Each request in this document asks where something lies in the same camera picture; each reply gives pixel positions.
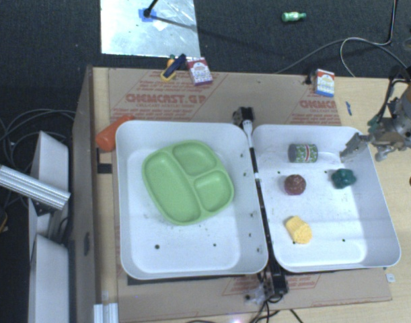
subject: metal plate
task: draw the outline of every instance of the metal plate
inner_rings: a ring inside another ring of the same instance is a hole
[[[159,0],[153,18],[140,10],[153,0],[100,0],[102,53],[200,57],[193,0]]]

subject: green bottle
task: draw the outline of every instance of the green bottle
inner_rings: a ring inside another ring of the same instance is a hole
[[[297,20],[304,19],[307,17],[306,13],[299,13],[299,12],[284,12],[281,15],[281,20],[284,22],[296,22]]]

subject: blue mark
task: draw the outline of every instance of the blue mark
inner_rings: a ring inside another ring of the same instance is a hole
[[[138,15],[140,17],[140,19],[143,22],[152,22],[153,18],[152,17],[157,17],[156,11],[154,9],[151,10],[150,16],[148,18],[144,17],[144,11],[146,10],[146,8],[140,8],[138,10]]]
[[[352,116],[352,110],[350,109],[350,104],[348,102],[346,102],[346,106],[348,114]]]

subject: small box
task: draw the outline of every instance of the small box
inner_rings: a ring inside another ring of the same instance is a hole
[[[208,63],[204,57],[187,60],[186,65],[193,85],[198,86],[213,82]]]
[[[326,97],[334,97],[334,80],[333,72],[318,69],[315,77],[315,92]]]

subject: white tray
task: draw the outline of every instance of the white tray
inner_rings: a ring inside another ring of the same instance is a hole
[[[141,175],[154,151],[185,140],[206,143],[232,179],[228,208],[200,223],[174,225],[157,210]],[[130,121],[117,130],[121,261],[137,279],[260,272],[268,251],[244,132],[222,123]]]
[[[339,152],[356,132],[350,127],[291,125],[261,125],[254,131],[274,254],[288,271],[391,266],[400,259],[400,245],[369,149],[350,163],[340,161]],[[291,143],[316,144],[317,162],[290,163]],[[339,168],[351,169],[357,181],[335,189],[330,176]],[[306,179],[305,192],[299,196],[284,190],[284,180],[291,174]],[[284,222],[294,215],[311,226],[310,243],[293,244]]]

